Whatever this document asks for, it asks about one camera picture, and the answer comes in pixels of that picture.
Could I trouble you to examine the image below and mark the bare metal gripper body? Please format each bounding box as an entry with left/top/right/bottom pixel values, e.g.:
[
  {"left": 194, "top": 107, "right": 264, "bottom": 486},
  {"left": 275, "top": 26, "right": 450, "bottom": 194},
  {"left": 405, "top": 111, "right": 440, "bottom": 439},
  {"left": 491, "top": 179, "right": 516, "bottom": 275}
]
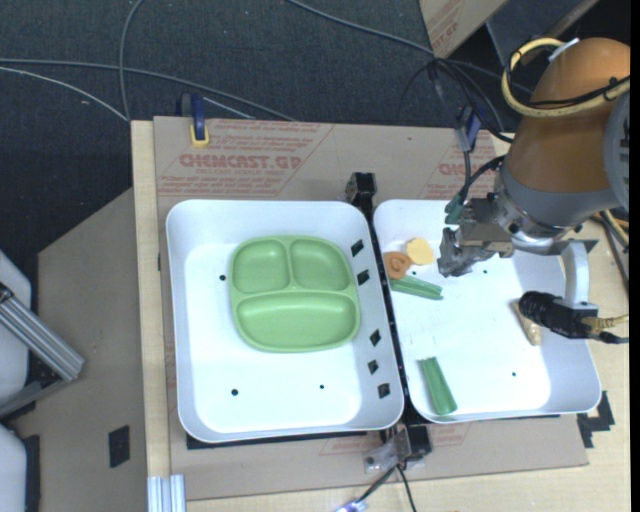
[{"left": 455, "top": 195, "right": 556, "bottom": 259}]

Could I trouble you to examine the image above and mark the yellow biscuit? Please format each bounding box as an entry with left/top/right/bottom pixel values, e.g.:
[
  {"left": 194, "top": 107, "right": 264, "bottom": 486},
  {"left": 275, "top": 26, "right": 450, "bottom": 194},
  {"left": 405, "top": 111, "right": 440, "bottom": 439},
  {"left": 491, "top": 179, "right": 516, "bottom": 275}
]
[{"left": 405, "top": 237, "right": 435, "bottom": 265}]

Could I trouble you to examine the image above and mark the thin green bean pod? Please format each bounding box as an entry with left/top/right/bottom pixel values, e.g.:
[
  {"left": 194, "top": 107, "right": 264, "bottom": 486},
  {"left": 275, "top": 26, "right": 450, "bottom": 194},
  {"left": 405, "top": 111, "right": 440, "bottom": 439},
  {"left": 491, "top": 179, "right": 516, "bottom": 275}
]
[{"left": 389, "top": 275, "right": 445, "bottom": 302}]

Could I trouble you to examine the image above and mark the orange doughnut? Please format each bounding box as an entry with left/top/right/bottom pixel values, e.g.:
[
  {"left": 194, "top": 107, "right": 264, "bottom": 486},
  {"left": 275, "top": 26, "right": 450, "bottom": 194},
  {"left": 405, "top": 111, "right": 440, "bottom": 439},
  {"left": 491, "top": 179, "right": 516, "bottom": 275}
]
[{"left": 382, "top": 251, "right": 413, "bottom": 278}]

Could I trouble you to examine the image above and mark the white plastic tray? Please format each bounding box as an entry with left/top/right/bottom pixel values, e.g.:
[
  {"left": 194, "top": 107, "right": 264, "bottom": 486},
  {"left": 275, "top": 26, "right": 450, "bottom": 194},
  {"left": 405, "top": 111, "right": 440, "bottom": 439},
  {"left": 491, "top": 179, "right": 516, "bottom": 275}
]
[
  {"left": 164, "top": 198, "right": 406, "bottom": 444},
  {"left": 372, "top": 198, "right": 603, "bottom": 425}
]

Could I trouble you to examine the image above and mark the beige bread piece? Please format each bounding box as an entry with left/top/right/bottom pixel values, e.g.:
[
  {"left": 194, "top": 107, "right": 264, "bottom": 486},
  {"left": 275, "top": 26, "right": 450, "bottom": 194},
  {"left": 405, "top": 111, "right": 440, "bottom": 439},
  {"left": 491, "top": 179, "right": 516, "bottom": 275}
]
[{"left": 513, "top": 299, "right": 544, "bottom": 347}]

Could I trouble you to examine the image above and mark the thin black rod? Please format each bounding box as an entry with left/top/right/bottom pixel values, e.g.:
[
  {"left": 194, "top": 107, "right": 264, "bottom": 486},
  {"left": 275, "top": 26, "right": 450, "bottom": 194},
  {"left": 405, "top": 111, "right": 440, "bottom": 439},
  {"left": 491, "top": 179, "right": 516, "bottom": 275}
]
[{"left": 367, "top": 202, "right": 412, "bottom": 427}]

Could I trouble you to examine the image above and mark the thick green celery stick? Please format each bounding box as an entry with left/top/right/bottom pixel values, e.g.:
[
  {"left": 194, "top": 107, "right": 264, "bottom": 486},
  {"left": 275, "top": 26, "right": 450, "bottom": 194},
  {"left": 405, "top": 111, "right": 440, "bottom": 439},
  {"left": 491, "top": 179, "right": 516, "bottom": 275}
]
[{"left": 418, "top": 356, "right": 459, "bottom": 417}]

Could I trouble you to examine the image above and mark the green divided plate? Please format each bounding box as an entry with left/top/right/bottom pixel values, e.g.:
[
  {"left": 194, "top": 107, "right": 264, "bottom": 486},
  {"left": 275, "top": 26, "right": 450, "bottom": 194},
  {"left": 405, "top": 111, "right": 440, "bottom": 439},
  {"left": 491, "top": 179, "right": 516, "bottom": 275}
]
[{"left": 229, "top": 235, "right": 363, "bottom": 355}]

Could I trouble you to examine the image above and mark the brown cardboard board, red print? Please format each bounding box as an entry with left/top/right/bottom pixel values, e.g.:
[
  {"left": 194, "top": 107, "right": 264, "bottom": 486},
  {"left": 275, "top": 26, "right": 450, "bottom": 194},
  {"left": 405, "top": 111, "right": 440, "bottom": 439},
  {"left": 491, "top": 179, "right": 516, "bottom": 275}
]
[{"left": 152, "top": 115, "right": 590, "bottom": 502}]

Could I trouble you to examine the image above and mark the black cylinder on white bracket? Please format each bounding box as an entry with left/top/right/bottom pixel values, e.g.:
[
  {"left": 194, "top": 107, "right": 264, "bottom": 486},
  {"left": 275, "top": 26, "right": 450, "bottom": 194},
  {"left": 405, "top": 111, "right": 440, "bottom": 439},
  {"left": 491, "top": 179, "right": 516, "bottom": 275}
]
[{"left": 514, "top": 238, "right": 601, "bottom": 341}]

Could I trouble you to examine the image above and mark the black block with thin wires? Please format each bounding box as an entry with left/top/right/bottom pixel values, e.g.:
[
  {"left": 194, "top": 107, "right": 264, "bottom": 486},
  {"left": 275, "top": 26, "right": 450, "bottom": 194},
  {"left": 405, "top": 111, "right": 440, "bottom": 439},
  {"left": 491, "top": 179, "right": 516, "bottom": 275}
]
[
  {"left": 344, "top": 171, "right": 377, "bottom": 211},
  {"left": 363, "top": 424, "right": 432, "bottom": 474}
]

